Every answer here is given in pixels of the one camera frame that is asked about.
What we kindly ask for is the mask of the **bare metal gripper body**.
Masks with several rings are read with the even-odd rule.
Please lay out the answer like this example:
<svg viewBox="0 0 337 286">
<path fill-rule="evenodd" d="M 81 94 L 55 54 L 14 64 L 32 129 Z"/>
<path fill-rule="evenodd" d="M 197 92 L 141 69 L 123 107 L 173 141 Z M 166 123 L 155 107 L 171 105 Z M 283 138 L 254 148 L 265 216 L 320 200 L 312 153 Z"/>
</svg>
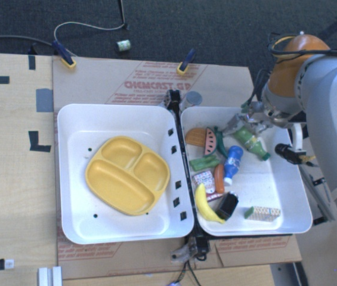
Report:
<svg viewBox="0 0 337 286">
<path fill-rule="evenodd" d="M 271 128 L 277 126 L 289 129 L 294 115 L 294 101 L 246 101 L 242 104 L 244 121 L 253 127 Z"/>
</svg>

